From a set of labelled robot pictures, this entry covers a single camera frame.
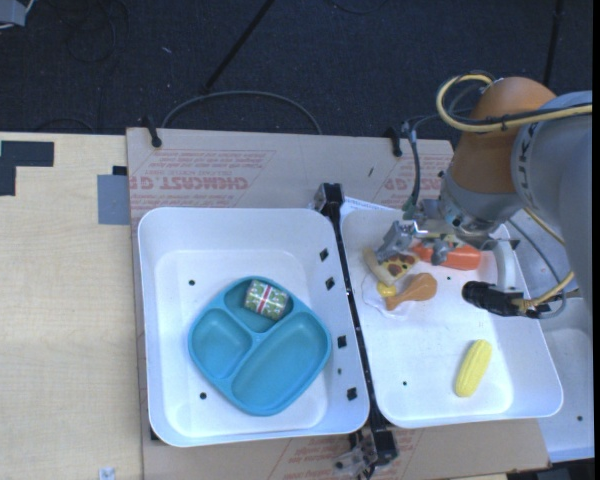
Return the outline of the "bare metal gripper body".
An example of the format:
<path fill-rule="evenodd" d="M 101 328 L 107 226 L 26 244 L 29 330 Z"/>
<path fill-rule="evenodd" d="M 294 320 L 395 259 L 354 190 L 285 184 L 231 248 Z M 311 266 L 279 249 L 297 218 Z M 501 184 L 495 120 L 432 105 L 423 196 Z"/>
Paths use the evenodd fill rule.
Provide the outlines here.
<path fill-rule="evenodd" d="M 478 250 L 486 249 L 486 220 L 480 205 L 469 199 L 423 199 L 413 216 L 418 238 L 452 238 Z"/>

